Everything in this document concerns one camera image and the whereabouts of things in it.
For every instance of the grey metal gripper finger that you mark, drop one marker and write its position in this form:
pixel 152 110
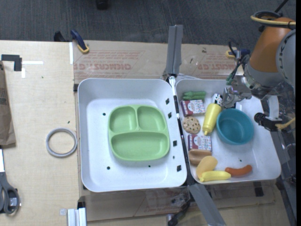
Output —
pixel 232 102
pixel 225 98

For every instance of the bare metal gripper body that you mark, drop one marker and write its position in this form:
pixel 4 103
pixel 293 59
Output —
pixel 240 88

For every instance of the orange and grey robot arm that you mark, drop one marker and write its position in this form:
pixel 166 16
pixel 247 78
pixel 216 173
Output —
pixel 265 53

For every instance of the small black and white carton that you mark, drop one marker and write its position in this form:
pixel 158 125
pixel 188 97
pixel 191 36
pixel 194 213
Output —
pixel 217 99

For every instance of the yellow squeeze bottle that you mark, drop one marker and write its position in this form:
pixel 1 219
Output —
pixel 211 116

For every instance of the blue bowl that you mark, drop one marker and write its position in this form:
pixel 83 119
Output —
pixel 235 128

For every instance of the green toy asparagus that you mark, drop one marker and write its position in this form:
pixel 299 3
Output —
pixel 194 95

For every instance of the red and white carton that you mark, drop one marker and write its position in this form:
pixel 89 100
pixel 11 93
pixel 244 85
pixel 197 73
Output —
pixel 200 143
pixel 192 107

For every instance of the brown chocolate chip biscuit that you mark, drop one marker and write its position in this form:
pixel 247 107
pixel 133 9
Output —
pixel 191 125

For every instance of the white plastic tray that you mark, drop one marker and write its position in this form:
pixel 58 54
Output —
pixel 98 149
pixel 235 159

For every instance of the brown hot dog bun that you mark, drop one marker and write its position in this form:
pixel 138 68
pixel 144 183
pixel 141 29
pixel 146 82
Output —
pixel 196 155

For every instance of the yellow-orange toy pear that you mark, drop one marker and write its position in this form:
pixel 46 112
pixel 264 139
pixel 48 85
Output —
pixel 205 165

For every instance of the orange sausage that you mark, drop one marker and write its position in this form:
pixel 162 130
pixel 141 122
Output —
pixel 238 171

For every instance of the yellow banana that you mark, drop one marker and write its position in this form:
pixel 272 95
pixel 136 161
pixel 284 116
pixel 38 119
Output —
pixel 215 176

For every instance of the green divided plate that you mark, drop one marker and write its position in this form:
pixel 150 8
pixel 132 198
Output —
pixel 138 145

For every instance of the brown cardboard board red print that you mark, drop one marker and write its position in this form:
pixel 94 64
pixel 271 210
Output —
pixel 131 60

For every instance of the brown paper bag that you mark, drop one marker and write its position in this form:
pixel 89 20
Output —
pixel 5 116

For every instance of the black cylinder on white bracket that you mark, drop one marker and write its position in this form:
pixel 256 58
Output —
pixel 266 121

